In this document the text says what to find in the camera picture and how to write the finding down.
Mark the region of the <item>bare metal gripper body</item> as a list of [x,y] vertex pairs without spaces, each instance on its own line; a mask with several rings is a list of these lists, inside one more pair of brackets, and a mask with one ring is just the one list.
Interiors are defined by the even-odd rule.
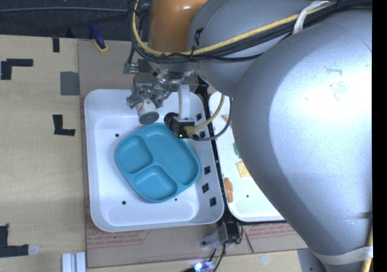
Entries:
[[177,92],[180,86],[188,86],[194,92],[199,84],[194,66],[189,62],[156,63],[139,59],[137,66],[134,79],[137,87]]

